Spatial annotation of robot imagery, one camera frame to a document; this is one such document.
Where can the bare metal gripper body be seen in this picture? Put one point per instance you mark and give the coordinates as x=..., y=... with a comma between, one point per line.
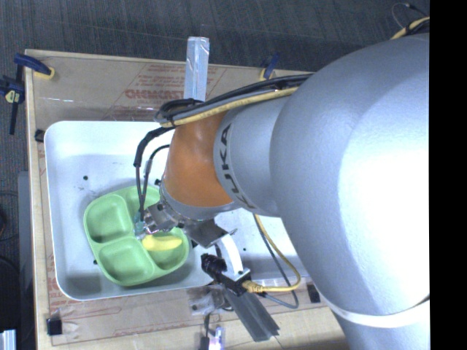
x=166, y=217

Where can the brown cardboard board red print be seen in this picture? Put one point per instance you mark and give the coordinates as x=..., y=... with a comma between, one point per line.
x=91, y=86

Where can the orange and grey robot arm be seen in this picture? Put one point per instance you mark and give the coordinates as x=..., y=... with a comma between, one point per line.
x=328, y=159

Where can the green divided plate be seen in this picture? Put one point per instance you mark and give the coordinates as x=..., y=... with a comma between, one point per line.
x=109, y=213

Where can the black cylinder on white bracket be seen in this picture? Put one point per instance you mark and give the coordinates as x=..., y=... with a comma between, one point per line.
x=233, y=253

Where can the yellow banana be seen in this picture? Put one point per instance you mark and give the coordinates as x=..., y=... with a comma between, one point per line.
x=164, y=243

